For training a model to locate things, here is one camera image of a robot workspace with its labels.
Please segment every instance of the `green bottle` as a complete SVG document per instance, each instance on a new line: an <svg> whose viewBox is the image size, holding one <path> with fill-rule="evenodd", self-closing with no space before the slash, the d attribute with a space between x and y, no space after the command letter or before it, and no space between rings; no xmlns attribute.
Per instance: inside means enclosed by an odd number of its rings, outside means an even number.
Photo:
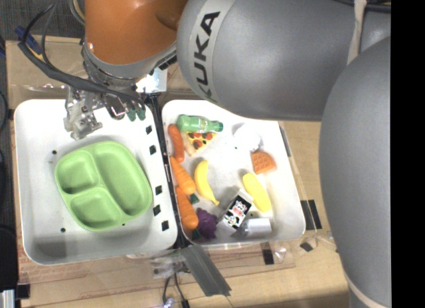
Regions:
<svg viewBox="0 0 425 308"><path fill-rule="evenodd" d="M205 117L197 115L180 115L177 119L177 127L182 132L221 132L223 131L223 123L220 121L211 121Z"/></svg>

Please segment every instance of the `toy carrot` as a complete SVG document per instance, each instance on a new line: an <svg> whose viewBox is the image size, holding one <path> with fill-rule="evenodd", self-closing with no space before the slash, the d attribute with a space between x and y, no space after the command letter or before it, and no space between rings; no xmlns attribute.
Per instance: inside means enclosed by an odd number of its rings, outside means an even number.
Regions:
<svg viewBox="0 0 425 308"><path fill-rule="evenodd" d="M174 125L168 125L168 134L174 146L174 157L181 163L185 160L185 148L183 147L183 140L181 139L179 128Z"/></svg>
<svg viewBox="0 0 425 308"><path fill-rule="evenodd" d="M181 224L188 229L194 230L198 227L199 218L186 194L180 187L175 188L177 195L177 205L181 217Z"/></svg>
<svg viewBox="0 0 425 308"><path fill-rule="evenodd" d="M183 192L187 195L193 194L197 186L195 185L194 180L187 173L187 171L180 165L180 163L174 158L174 156L170 156L171 168L173 169L175 178L179 187Z"/></svg>

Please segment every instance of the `yellow banana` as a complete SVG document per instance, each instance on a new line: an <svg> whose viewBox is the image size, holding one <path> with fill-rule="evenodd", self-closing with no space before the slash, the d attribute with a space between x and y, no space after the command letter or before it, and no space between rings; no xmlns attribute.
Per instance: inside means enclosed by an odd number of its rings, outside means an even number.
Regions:
<svg viewBox="0 0 425 308"><path fill-rule="evenodd" d="M209 164L208 164L208 161L206 160L201 161L197 165L197 167L195 168L195 177L194 177L195 184L197 186L198 193L202 197L209 199L215 205L218 205L220 202L217 199L215 199L213 190L211 189L208 183L208 179L207 179L208 168L209 168Z"/></svg>
<svg viewBox="0 0 425 308"><path fill-rule="evenodd" d="M262 212L267 212L272 209L272 203L268 198L267 192L264 190L260 181L252 173L247 173L243 176L242 182L246 192L254 199L254 204Z"/></svg>

